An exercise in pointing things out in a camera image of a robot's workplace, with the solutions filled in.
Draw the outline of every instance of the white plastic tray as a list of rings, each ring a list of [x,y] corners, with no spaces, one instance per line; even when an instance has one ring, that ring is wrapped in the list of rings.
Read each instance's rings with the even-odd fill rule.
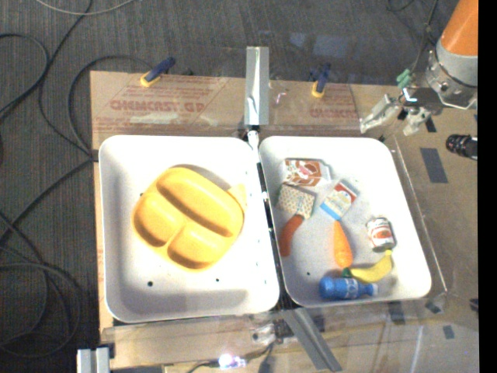
[[[195,166],[225,189],[244,183],[242,231],[220,261],[187,272],[135,237],[133,206],[159,174]],[[236,138],[117,135],[99,151],[106,304],[122,322],[149,322],[271,309],[280,295],[259,175]]]
[[[266,177],[276,237],[291,214],[277,206],[277,194],[283,176],[278,170],[286,158],[321,159],[331,169],[332,182],[315,189],[317,200],[313,215],[295,232],[292,253],[282,258],[283,279],[289,295],[299,305],[357,304],[421,298],[431,288],[431,276],[407,200],[401,187],[391,152],[371,138],[269,137],[261,142],[260,155]],[[371,250],[366,222],[386,217],[392,226],[397,245],[393,249],[394,269],[377,282],[375,297],[351,301],[325,301],[318,291],[320,279],[330,272],[340,275],[328,234],[329,217],[319,204],[339,180],[358,191],[358,198],[342,218],[348,234],[354,265],[369,265],[382,254]]]

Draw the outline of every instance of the gray floor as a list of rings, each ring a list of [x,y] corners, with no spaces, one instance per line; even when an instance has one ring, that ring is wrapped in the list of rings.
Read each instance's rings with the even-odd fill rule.
[[[84,12],[90,0],[43,1]],[[92,0],[89,12],[125,1]],[[138,0],[82,17],[35,0],[0,0],[0,263],[11,264],[0,270],[0,370],[74,371],[75,350],[99,343],[89,77],[81,70],[143,72],[148,66],[138,60],[154,65],[173,56],[173,74],[244,77],[245,49],[257,45],[269,47],[272,78],[307,81],[329,62],[331,82],[395,85],[416,58],[433,3],[400,9],[409,1],[390,0],[388,10],[389,0]],[[456,4],[439,0],[433,40]],[[48,73],[23,94],[43,73],[45,54]],[[40,261],[72,278],[77,290],[57,274],[49,274],[57,287],[46,282],[32,265]],[[36,333],[23,336],[43,311]],[[12,354],[45,351],[50,355],[34,359]]]

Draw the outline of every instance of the can label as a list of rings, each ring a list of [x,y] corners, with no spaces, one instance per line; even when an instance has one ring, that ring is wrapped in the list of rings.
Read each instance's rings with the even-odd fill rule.
[[[369,220],[366,223],[366,228],[374,252],[381,253],[395,247],[395,239],[391,231],[390,222],[385,217]]]

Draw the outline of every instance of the blue bottle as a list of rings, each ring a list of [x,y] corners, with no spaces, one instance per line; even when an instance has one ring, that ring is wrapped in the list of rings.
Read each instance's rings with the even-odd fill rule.
[[[328,300],[353,300],[362,295],[377,295],[378,286],[362,284],[352,277],[323,277],[319,281],[319,294]]]

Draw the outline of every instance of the banana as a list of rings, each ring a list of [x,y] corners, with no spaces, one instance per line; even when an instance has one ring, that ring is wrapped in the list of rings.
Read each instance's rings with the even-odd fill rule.
[[[350,273],[358,281],[363,283],[374,283],[385,277],[392,268],[391,250],[385,250],[385,254],[377,263],[368,268],[350,267]]]

